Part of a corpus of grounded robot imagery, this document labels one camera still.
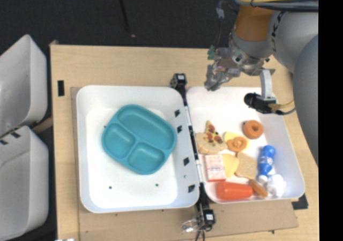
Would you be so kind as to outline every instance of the white crumpled object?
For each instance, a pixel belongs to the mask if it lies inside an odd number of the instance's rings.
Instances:
[[[286,181],[280,174],[274,174],[268,176],[268,181],[266,184],[266,189],[269,193],[281,197],[285,192],[285,187],[287,186]]]

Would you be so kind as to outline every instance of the black hole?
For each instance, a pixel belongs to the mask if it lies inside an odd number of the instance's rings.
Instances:
[[[186,157],[186,158],[183,160],[183,165],[186,166],[188,163],[189,163],[189,158]]]
[[[195,185],[188,186],[188,193],[194,191],[194,189],[195,189]]]
[[[21,136],[19,133],[16,133],[16,132],[12,132],[11,135],[15,138],[18,138]]]
[[[57,81],[58,96],[64,96],[64,80]]]

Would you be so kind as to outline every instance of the white plastic container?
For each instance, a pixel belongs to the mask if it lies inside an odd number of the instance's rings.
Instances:
[[[29,128],[47,106],[46,58],[25,35],[0,56],[0,241],[47,219],[49,152]]]
[[[102,148],[106,124],[120,107],[140,105],[179,128],[166,163],[140,175]],[[199,180],[180,94],[168,87],[86,86],[76,97],[80,198],[94,213],[189,207],[199,198]]]
[[[259,88],[225,87],[216,92],[195,87],[187,91],[190,117],[180,94],[169,87],[86,86],[76,95],[77,141],[79,160],[80,198],[94,213],[125,212],[131,210],[181,208],[194,205],[199,198],[199,182],[217,203],[249,202],[257,200],[292,199],[304,192],[304,180],[284,124],[276,115],[263,115],[249,109],[243,102],[246,93]],[[166,164],[156,173],[139,175],[122,166],[106,154],[101,135],[115,112],[127,104],[138,104],[161,116],[177,129],[177,146]],[[245,120],[257,119],[266,131],[251,142],[247,154],[257,158],[261,145],[271,144],[278,149],[275,169],[287,182],[281,197],[262,199],[252,196],[245,200],[221,201],[215,194],[215,184],[206,181],[203,155],[199,154],[198,170],[190,141],[188,125],[194,132],[204,132],[207,120],[223,134],[241,133]],[[233,182],[247,183],[246,178],[232,177]]]

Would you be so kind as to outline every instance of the teal plate compartment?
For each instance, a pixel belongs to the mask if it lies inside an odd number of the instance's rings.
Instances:
[[[174,128],[148,109],[123,106],[107,124],[101,138],[105,152],[141,175],[158,171],[176,144]]]

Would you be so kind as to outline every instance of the black floor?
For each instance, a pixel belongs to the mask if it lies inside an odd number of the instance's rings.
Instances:
[[[48,44],[53,40],[60,44],[208,48],[217,33],[218,1],[122,0],[125,18],[121,0],[0,0],[0,55],[24,34],[31,35],[48,60]],[[226,11],[223,46],[234,20],[235,13]],[[49,129],[41,138],[53,157],[52,133]],[[53,160],[50,163],[48,220],[15,241],[55,239]]]

